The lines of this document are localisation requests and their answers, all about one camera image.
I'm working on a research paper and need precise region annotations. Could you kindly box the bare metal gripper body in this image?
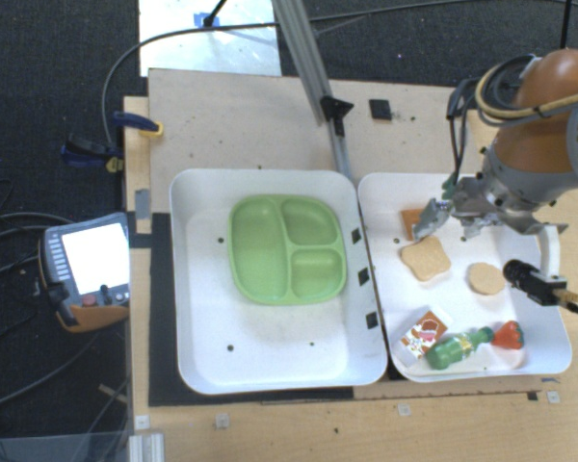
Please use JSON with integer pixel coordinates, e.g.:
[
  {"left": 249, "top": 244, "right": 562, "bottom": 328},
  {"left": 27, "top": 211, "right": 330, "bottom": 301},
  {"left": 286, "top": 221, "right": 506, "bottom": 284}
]
[{"left": 450, "top": 175, "right": 514, "bottom": 226}]

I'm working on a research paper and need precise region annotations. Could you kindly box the orange square cracker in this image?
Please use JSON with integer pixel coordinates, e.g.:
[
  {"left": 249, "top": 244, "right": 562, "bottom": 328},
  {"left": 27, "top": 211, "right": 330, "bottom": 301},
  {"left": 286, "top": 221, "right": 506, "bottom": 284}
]
[{"left": 400, "top": 206, "right": 429, "bottom": 242}]

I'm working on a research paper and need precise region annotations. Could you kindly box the tan bread slice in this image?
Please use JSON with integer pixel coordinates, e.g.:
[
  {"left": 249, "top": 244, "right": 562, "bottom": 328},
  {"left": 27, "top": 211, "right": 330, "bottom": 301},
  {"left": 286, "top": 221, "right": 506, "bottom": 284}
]
[{"left": 399, "top": 235, "right": 453, "bottom": 284}]

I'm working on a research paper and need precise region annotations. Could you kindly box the round tan biscuit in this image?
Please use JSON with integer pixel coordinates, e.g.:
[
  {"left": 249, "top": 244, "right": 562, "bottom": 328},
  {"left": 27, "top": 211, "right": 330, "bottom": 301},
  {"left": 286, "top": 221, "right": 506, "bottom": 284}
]
[{"left": 465, "top": 262, "right": 508, "bottom": 297}]

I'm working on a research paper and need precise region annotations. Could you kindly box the white plastic tray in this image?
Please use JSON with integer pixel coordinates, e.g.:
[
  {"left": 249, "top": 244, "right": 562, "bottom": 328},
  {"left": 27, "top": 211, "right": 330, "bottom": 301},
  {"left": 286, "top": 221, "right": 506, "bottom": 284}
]
[
  {"left": 356, "top": 171, "right": 574, "bottom": 384},
  {"left": 168, "top": 167, "right": 390, "bottom": 397}
]

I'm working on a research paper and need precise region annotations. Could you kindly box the red strawberry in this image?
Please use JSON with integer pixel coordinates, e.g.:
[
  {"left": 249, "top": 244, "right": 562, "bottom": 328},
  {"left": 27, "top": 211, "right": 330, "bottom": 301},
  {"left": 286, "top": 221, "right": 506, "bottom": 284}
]
[{"left": 490, "top": 320, "right": 526, "bottom": 350}]

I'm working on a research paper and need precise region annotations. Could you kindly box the black block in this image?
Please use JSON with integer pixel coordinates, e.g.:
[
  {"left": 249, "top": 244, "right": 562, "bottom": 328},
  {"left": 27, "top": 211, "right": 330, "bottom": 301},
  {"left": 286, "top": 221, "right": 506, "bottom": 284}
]
[{"left": 369, "top": 98, "right": 393, "bottom": 121}]

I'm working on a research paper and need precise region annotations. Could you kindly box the white printed carton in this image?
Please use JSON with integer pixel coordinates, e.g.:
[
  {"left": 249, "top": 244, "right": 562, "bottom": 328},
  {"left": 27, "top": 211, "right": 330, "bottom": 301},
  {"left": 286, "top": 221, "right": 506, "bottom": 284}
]
[{"left": 398, "top": 305, "right": 455, "bottom": 368}]

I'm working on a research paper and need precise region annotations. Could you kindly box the green bottle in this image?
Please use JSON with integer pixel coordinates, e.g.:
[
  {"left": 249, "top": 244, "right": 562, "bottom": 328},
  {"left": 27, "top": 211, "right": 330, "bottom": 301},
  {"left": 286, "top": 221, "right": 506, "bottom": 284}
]
[{"left": 424, "top": 325, "right": 496, "bottom": 372}]

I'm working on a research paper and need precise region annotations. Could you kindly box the green divided plate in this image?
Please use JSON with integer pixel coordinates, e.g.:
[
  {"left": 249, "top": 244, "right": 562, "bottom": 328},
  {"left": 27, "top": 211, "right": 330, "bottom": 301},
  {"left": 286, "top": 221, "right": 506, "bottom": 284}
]
[{"left": 226, "top": 193, "right": 350, "bottom": 307}]

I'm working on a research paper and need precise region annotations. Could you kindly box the pale flat board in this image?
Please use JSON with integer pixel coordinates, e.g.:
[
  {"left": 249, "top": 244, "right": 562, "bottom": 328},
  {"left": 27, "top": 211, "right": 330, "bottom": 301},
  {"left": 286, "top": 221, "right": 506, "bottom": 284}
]
[{"left": 147, "top": 67, "right": 578, "bottom": 401}]

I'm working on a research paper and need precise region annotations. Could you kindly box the black cylinder on white bracket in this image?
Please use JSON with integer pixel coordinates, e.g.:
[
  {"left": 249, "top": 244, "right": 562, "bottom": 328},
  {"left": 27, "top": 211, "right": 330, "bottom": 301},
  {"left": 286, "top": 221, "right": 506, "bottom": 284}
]
[{"left": 502, "top": 222, "right": 570, "bottom": 307}]

